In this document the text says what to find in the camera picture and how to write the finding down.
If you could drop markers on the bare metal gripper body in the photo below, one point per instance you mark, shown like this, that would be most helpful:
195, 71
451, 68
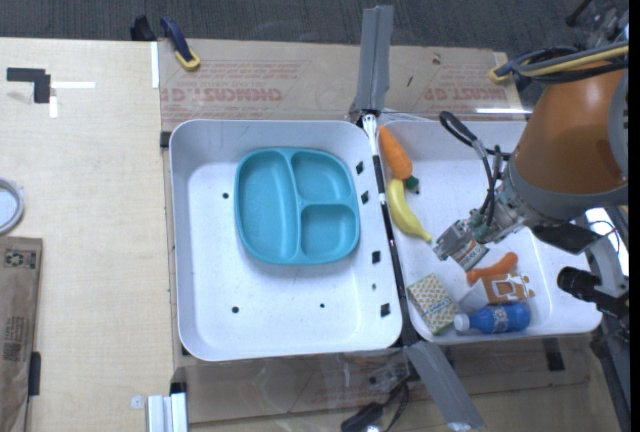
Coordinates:
507, 214

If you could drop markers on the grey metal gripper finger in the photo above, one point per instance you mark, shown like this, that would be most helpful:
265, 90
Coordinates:
474, 255
450, 240

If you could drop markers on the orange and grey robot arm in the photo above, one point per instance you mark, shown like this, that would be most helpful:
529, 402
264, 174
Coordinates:
570, 145

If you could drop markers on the orange sausage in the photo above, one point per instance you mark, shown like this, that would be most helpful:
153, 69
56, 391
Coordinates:
492, 268

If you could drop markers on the orange and white carton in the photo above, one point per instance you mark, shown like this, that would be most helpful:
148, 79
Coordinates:
505, 290

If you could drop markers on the yellow banana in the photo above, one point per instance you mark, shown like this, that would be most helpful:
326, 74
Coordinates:
402, 215

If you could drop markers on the white plastic tray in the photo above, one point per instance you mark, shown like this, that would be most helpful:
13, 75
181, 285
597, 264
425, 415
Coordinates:
280, 320
450, 180

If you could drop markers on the yellow patterned carton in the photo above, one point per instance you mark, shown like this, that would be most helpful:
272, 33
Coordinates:
432, 302

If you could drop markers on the blue bottle with white cap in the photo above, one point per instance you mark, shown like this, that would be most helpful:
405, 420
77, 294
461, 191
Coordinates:
500, 319

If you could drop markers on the orange carrot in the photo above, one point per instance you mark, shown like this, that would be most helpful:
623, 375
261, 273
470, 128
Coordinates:
395, 155

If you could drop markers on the blue divided plate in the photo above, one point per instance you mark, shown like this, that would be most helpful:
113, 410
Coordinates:
270, 205

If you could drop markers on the brown cardboard board red print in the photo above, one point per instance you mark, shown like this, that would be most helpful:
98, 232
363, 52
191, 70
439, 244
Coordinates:
310, 85

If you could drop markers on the brown paper bag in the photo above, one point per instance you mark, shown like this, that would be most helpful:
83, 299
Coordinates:
17, 320

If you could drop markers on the black cylinder on white bracket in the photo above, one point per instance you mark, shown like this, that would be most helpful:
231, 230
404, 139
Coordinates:
602, 292

